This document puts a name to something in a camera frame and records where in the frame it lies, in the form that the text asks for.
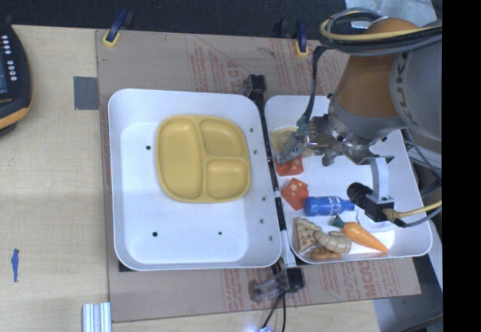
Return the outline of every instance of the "plastic bottle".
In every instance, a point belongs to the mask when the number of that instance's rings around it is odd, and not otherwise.
[[[333,216],[354,208],[352,201],[338,196],[308,197],[304,200],[304,213],[308,216]]]

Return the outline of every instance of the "yellow divided plate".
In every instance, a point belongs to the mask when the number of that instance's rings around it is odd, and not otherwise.
[[[156,166],[162,189],[178,201],[233,201],[250,186],[244,133],[232,121],[215,116],[164,120],[157,130]]]

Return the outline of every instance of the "orange carrot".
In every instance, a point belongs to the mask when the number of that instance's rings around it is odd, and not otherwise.
[[[387,253],[388,249],[371,232],[364,229],[357,222],[344,222],[339,216],[334,219],[333,225],[339,227],[351,241],[368,248],[377,249]]]

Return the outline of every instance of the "gray tape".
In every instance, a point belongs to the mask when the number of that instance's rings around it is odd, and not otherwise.
[[[95,77],[74,77],[75,110],[98,109],[98,84]]]

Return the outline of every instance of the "wooden table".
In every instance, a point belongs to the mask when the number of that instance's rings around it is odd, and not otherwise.
[[[97,77],[95,30],[14,29],[35,94],[29,115],[0,137],[0,330],[80,332],[82,305],[109,301],[99,115],[74,108],[74,77]],[[114,323],[112,331],[255,331],[268,312]],[[379,331],[371,300],[288,307],[286,322],[286,330]],[[282,309],[269,325],[280,330]]]

